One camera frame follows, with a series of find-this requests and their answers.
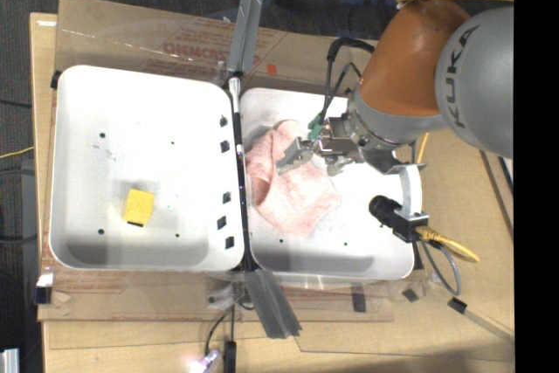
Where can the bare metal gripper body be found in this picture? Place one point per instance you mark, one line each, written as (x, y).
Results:
(340, 140)

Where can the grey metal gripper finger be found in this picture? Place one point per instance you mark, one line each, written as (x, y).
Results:
(294, 155)
(337, 166)

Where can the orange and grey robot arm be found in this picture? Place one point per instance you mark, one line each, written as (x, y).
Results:
(419, 65)

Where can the pink cloth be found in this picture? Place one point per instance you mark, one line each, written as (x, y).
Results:
(292, 192)

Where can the thin black and white rod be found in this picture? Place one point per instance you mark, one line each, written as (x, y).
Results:
(239, 170)

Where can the white plastic tray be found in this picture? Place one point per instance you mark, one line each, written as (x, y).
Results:
(144, 170)
(349, 223)

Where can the yellow cube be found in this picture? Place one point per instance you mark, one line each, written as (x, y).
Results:
(139, 207)

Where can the black cylinder on white bracket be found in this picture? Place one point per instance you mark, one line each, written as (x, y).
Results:
(395, 216)

